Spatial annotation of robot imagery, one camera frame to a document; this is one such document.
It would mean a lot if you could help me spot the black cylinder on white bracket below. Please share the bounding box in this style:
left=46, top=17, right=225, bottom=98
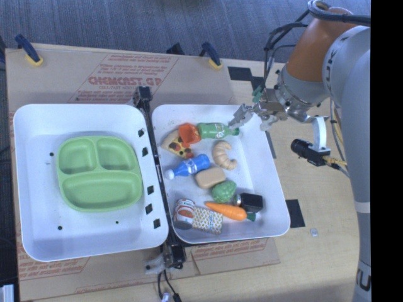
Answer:
left=290, top=115, right=332, bottom=167

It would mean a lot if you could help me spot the green toy broccoli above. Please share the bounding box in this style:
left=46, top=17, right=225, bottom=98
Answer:
left=211, top=180, right=237, bottom=204

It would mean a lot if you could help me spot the orange open carton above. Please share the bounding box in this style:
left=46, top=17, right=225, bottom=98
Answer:
left=178, top=123, right=202, bottom=148

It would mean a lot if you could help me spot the beige toy croissant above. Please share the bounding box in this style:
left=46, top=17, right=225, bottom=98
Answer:
left=212, top=140, right=238, bottom=171

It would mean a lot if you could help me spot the tan toy bread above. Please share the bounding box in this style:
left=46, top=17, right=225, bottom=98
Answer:
left=194, top=166, right=227, bottom=190

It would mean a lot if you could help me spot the white plastic tray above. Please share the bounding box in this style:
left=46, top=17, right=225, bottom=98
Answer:
left=151, top=104, right=291, bottom=245
left=13, top=103, right=170, bottom=262

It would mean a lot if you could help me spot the toy pizza slice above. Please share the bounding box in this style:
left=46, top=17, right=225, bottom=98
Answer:
left=161, top=129, right=195, bottom=160

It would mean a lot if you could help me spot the brown cardboard board red print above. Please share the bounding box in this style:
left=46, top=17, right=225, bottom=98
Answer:
left=4, top=42, right=281, bottom=302

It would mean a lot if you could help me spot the orange toy carrot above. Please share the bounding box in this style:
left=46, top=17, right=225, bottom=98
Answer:
left=205, top=201, right=257, bottom=222

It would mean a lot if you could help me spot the green divided plate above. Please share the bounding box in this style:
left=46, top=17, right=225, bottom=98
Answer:
left=56, top=135, right=144, bottom=213

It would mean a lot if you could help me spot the black bottle with metal cap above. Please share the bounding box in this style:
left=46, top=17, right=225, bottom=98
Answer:
left=232, top=193, right=264, bottom=214

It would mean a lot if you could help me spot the blue toy bottle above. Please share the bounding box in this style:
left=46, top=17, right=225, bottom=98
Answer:
left=165, top=154, right=211, bottom=181

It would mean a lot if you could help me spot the yellow patterned carton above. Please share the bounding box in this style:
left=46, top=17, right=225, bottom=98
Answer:
left=191, top=206, right=224, bottom=235

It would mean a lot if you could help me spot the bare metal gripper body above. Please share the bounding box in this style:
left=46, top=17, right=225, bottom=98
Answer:
left=253, top=86, right=312, bottom=123

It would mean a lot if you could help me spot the green toy bottle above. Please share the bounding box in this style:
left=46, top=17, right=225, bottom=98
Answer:
left=196, top=122, right=240, bottom=140

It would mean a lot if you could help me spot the black block with thin wires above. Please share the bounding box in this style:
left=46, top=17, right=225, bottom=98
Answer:
left=162, top=243, right=187, bottom=269
left=132, top=86, right=154, bottom=108

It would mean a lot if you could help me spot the red and white can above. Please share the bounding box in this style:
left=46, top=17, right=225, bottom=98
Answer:
left=173, top=198, right=196, bottom=230

